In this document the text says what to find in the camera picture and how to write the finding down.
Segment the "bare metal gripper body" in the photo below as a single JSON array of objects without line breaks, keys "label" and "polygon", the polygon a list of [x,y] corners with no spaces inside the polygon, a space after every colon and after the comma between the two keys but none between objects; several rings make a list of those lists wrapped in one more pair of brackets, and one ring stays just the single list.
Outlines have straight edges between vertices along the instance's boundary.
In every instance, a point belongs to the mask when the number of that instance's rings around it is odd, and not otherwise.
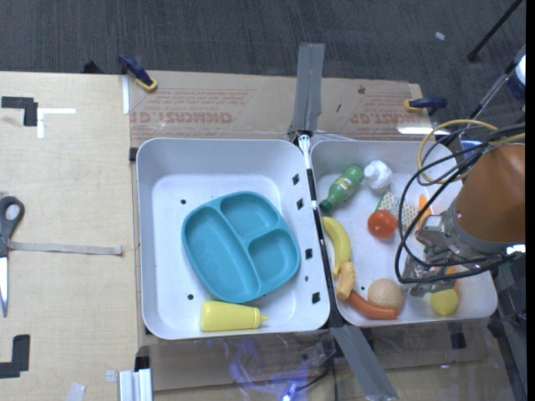
[{"label": "bare metal gripper body", "polygon": [[457,233],[454,214],[431,215],[425,218],[416,234],[425,245],[425,265],[420,283],[425,286],[454,286],[456,279],[447,272],[465,261],[465,244]]}]

